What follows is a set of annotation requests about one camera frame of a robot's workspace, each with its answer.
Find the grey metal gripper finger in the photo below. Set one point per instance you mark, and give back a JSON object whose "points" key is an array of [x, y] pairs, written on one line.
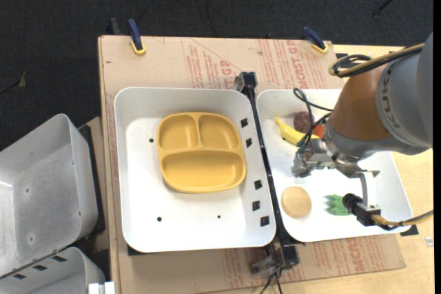
{"points": [[310, 170], [297, 162]]}

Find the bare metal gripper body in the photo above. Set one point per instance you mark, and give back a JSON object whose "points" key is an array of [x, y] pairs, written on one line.
{"points": [[330, 158]]}

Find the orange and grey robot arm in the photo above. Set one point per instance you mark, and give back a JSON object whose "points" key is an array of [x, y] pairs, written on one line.
{"points": [[396, 103]]}

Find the yellow banana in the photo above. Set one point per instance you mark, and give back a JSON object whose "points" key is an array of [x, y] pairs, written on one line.
{"points": [[290, 135]]}

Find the orange carrot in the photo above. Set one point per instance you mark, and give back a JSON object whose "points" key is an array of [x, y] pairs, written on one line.
{"points": [[319, 130]]}

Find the thin black rod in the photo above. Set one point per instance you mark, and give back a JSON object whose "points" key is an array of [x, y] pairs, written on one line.
{"points": [[267, 162]]}

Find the beige round bread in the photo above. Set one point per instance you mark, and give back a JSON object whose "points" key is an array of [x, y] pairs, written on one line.
{"points": [[296, 201]]}

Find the brown round biscuit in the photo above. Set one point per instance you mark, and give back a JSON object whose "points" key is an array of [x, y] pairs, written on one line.
{"points": [[302, 120]]}

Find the green broccoli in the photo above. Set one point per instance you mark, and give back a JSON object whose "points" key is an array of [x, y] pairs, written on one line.
{"points": [[337, 206]]}

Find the white plastic tray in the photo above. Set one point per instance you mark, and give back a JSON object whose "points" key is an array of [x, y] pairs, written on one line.
{"points": [[344, 227], [58, 275], [41, 189], [193, 217]]}

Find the yellow divided plate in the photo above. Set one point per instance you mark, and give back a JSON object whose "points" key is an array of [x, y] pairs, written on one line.
{"points": [[201, 165]]}

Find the brown cardboard board red print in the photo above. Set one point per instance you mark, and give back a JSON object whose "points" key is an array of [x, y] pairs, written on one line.
{"points": [[206, 58]]}

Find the black cylinder on white bracket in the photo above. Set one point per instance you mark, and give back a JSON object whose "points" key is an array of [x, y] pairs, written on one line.
{"points": [[366, 206]]}

